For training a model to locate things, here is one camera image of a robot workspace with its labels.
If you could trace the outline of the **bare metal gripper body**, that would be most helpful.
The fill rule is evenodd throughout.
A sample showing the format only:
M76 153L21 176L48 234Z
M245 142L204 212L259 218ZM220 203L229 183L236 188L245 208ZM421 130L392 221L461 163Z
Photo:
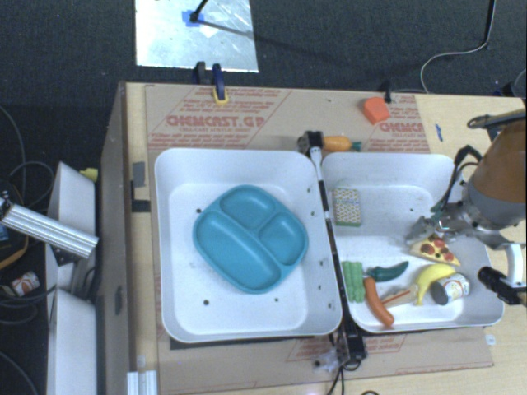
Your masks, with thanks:
M501 234L501 227L491 223L468 202L447 203L439 221L455 229L456 236L474 237L489 248L505 248L510 244L510 240Z

